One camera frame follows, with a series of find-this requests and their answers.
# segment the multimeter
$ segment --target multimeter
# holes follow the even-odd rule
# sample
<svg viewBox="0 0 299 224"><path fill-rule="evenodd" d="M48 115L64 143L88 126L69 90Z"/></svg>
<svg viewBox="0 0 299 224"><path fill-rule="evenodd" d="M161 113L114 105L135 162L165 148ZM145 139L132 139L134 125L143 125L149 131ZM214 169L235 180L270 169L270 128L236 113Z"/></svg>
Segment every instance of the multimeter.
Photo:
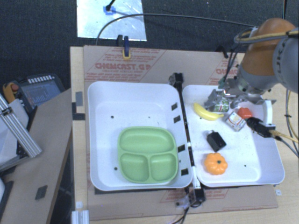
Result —
<svg viewBox="0 0 299 224"><path fill-rule="evenodd" d="M11 103L19 99L28 114L64 90L56 74L29 76L3 85L6 100Z"/></svg>

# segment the yellow banana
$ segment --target yellow banana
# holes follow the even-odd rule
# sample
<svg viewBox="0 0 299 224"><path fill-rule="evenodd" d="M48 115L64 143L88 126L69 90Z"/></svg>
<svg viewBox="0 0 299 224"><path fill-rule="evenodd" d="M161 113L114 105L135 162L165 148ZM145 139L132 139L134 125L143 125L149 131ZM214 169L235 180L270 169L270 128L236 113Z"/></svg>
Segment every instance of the yellow banana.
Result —
<svg viewBox="0 0 299 224"><path fill-rule="evenodd" d="M194 110L201 118L210 120L210 121L216 120L216 119L224 116L224 114L217 114L214 112L210 112L198 103L194 103Z"/></svg>

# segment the toy pumpkin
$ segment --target toy pumpkin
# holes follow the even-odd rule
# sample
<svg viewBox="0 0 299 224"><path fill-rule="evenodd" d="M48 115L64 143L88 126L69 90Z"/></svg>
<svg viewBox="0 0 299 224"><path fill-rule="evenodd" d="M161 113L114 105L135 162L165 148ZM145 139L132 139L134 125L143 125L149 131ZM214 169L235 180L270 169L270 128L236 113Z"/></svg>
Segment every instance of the toy pumpkin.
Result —
<svg viewBox="0 0 299 224"><path fill-rule="evenodd" d="M225 158L220 153L208 154L204 164L207 171L213 175L223 174L228 167L228 163L226 163Z"/></svg>

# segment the black floor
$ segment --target black floor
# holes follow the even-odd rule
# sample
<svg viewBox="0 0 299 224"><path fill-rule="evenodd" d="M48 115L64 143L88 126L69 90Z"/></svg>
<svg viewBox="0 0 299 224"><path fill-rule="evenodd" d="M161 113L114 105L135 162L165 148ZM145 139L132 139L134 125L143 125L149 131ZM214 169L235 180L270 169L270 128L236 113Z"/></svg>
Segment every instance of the black floor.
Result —
<svg viewBox="0 0 299 224"><path fill-rule="evenodd" d="M260 25L282 17L284 0L142 0L144 13L185 14ZM0 85L16 77L56 73L70 87L70 46L95 44L77 38L76 0L0 0ZM285 18L298 26L299 0L287 0ZM147 42L132 47L214 51L229 49L245 27L216 21L145 17ZM101 40L113 46L115 41ZM58 193L52 223L70 221L71 162Z"/></svg>

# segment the divided green plate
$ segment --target divided green plate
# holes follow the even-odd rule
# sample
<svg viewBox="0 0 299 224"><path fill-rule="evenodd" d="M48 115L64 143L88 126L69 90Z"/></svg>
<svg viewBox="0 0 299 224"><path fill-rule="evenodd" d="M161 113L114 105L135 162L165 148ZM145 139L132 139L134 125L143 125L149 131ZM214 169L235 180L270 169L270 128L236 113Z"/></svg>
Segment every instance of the divided green plate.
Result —
<svg viewBox="0 0 299 224"><path fill-rule="evenodd" d="M131 182L168 182L178 172L176 142L166 129L126 128L118 137L117 150L121 173Z"/></svg>

